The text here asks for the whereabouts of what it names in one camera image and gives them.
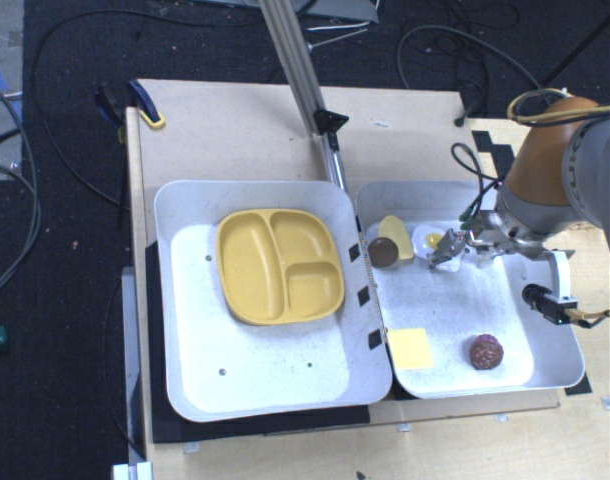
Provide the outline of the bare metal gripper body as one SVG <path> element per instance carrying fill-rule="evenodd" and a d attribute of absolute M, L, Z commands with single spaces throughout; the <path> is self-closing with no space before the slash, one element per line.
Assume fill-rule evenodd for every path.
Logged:
<path fill-rule="evenodd" d="M 469 224 L 466 243 L 491 257 L 519 254 L 541 260 L 547 236 L 532 231 L 510 214 L 480 210 Z"/>

